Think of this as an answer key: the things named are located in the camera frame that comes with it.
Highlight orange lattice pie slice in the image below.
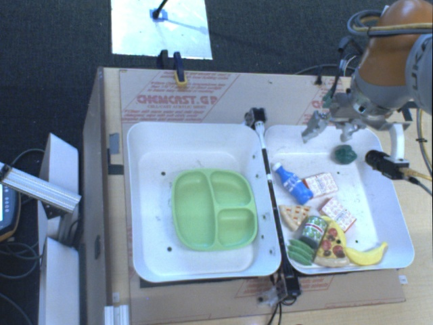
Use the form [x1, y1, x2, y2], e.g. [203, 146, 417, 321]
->
[278, 204, 312, 232]

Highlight brown cardboard board red print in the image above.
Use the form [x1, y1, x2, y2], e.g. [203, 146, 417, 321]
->
[119, 68, 407, 309]

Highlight white plastic tray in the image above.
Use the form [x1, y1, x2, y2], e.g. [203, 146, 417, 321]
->
[263, 124, 416, 276]
[126, 121, 283, 283]

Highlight thin black and white rod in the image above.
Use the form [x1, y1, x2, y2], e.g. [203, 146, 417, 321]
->
[256, 121, 294, 278]

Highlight dark green broccoli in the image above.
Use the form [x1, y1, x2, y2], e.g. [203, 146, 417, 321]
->
[334, 144, 359, 165]

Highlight black block with thin wires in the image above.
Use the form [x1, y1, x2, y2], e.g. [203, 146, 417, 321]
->
[244, 107, 269, 129]
[279, 272, 302, 298]

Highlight green pea pods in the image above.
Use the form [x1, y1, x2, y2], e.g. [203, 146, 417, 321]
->
[287, 238, 315, 267]

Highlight green can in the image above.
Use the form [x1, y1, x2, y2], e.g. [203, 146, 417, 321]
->
[298, 215, 329, 248]

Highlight blue bottle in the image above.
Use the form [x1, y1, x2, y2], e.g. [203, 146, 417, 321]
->
[271, 162, 315, 206]

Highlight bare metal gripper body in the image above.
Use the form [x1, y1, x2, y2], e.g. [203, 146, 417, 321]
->
[328, 92, 395, 127]

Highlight pizza slice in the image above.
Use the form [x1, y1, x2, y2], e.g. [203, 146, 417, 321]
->
[313, 219, 350, 268]

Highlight yellow banana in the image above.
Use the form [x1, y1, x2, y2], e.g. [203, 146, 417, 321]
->
[344, 241, 389, 267]

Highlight green divided plate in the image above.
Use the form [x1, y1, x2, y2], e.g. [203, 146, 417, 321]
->
[170, 169, 259, 252]

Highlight black cylinder on white bracket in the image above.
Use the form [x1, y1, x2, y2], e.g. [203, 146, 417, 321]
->
[365, 121, 412, 181]

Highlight red and white carton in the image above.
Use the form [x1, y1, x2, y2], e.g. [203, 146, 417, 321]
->
[302, 172, 340, 198]
[319, 196, 358, 233]

